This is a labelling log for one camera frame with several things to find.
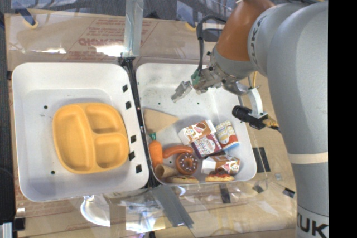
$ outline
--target toy donut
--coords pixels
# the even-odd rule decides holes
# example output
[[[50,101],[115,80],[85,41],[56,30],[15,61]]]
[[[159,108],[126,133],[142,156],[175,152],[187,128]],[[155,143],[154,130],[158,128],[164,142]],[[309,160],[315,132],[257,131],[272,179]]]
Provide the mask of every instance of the toy donut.
[[[181,174],[193,174],[197,171],[198,160],[195,155],[188,152],[182,153],[176,158],[176,168]]]

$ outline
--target white tray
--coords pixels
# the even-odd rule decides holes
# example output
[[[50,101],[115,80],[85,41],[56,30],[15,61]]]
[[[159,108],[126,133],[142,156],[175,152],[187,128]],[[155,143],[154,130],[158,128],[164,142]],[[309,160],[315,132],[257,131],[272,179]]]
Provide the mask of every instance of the white tray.
[[[157,133],[157,140],[161,142],[163,149],[169,145],[182,144],[177,134],[186,126],[204,119],[210,119],[215,126],[225,120],[230,120],[240,142],[239,146],[227,151],[227,154],[240,159],[240,170],[234,178],[236,181],[252,179],[257,172],[257,164],[247,127],[245,123],[241,123],[232,116],[233,107],[239,105],[236,95],[222,88],[210,89],[201,95],[191,90],[176,103],[171,100],[171,95],[175,93],[180,82],[190,80],[196,69],[197,65],[190,64],[147,63],[139,66],[136,77],[142,112],[145,108],[150,108],[180,118],[175,124]],[[174,157],[164,159],[163,162],[175,167]],[[201,174],[201,166],[201,160],[199,160],[199,168],[195,177],[200,184],[204,184],[206,175]],[[165,184],[165,181],[159,178],[157,180]]]
[[[29,200],[130,191],[146,184],[148,165],[129,77],[123,68],[115,64],[26,63],[14,69],[12,87],[20,189]],[[75,174],[58,160],[52,117],[61,106],[90,101],[110,104],[120,112],[131,159],[110,171]]]

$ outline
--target purple box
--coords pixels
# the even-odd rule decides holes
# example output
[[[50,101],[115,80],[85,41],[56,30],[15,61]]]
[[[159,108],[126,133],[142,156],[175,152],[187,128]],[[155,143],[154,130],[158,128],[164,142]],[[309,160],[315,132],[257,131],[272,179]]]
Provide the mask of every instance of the purple box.
[[[209,155],[215,154],[222,150],[222,147],[219,144],[216,135],[213,133],[206,135],[201,139],[193,141],[191,143],[191,146],[193,147],[196,155],[200,159],[203,159]]]

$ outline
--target orange plate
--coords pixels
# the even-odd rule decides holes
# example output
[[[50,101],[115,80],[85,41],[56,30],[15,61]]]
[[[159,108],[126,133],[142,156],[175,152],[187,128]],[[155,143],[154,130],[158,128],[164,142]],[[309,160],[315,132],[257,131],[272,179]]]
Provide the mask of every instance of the orange plate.
[[[108,171],[128,158],[124,121],[108,104],[65,105],[55,113],[52,127],[58,158],[70,172]]]

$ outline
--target robotic arm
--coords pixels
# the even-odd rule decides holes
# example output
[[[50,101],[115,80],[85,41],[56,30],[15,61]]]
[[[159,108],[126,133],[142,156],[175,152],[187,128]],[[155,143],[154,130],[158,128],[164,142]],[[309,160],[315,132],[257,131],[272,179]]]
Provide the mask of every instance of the robotic arm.
[[[297,187],[297,237],[329,236],[327,146],[328,2],[240,0],[210,54],[206,69],[192,75],[204,93],[222,87],[248,95],[252,110],[233,115],[253,128],[266,126],[259,92],[239,81],[253,72],[266,76]]]

